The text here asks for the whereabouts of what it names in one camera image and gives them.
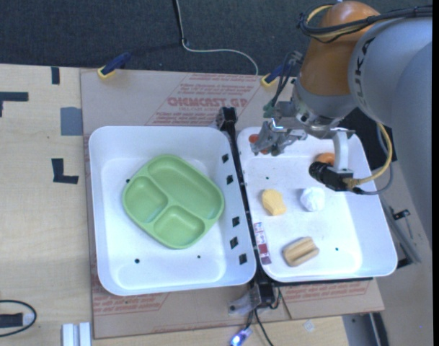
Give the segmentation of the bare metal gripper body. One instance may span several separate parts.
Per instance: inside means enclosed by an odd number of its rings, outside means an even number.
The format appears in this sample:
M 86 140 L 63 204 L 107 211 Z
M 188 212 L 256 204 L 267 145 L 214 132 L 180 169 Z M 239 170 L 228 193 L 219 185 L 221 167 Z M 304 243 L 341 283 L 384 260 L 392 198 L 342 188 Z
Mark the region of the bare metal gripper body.
M 322 106 L 315 110 L 303 101 L 270 101 L 267 103 L 267 117 L 270 119 L 268 128 L 279 136 L 329 138 L 332 129 L 345 117 L 345 109 Z

